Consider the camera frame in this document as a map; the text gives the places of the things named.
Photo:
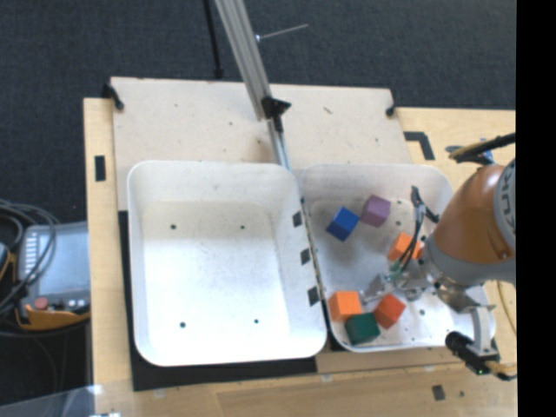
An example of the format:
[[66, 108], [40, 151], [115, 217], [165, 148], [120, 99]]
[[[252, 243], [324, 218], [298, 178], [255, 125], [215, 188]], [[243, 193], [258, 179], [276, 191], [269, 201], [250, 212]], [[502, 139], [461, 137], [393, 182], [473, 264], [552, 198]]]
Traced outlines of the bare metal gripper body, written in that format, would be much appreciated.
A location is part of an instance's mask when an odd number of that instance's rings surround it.
[[425, 292], [440, 286], [436, 267], [429, 260], [396, 260], [388, 269], [388, 279], [393, 289], [402, 293], [410, 288], [422, 288]]

